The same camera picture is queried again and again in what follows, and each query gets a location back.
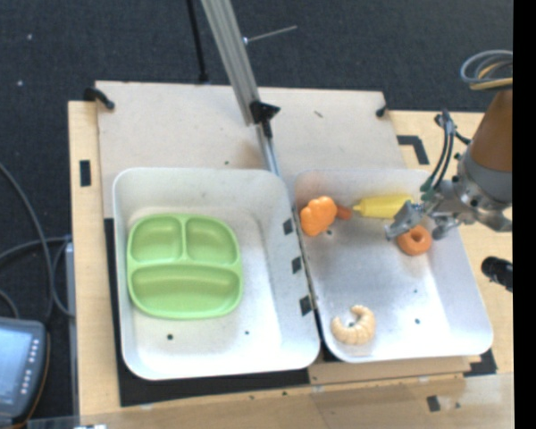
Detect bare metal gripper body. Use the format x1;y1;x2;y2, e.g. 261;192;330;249
421;177;514;233

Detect orange doughnut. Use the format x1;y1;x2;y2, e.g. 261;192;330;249
396;224;433;257

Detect yellow squeeze bottle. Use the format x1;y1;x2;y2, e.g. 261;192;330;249
351;193;415;220

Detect white plastic tray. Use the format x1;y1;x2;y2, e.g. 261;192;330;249
112;166;322;382
291;167;495;365

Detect orange lumpy toy food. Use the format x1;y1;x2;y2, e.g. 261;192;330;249
299;195;339;238

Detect beige croissant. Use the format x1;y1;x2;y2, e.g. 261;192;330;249
330;304;378;347

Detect green divided plate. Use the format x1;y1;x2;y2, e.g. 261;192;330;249
125;213;245;322

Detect pale flat board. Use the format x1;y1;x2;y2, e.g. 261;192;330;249
93;80;482;386

